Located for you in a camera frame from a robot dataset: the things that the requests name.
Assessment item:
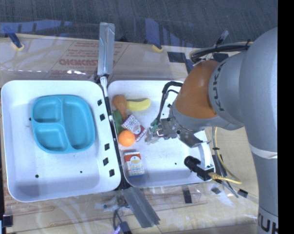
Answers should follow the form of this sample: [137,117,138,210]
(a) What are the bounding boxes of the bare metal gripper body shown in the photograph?
[156,117,202,148]

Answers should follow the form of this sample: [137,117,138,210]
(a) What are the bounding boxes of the red and white packet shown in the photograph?
[121,114,147,142]

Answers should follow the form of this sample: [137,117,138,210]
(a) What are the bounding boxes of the orange fruit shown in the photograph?
[118,129,136,147]

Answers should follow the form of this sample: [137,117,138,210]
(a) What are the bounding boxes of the white plastic tray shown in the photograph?
[0,79,122,203]
[107,79,216,189]

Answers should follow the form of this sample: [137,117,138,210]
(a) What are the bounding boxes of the orange and white carton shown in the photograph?
[123,151,146,178]

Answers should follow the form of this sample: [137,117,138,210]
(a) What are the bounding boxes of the yellow banana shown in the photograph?
[126,97,152,112]

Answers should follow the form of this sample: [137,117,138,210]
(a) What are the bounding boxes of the green toy vegetable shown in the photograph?
[112,109,125,135]

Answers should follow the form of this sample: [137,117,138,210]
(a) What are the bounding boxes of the blue divided plate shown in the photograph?
[31,94,96,154]

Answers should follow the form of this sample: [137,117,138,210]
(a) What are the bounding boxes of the brown cardboard board red print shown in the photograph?
[0,33,259,234]

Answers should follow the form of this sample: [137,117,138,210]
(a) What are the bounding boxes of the black cylinder on white bracket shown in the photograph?
[184,140,215,181]

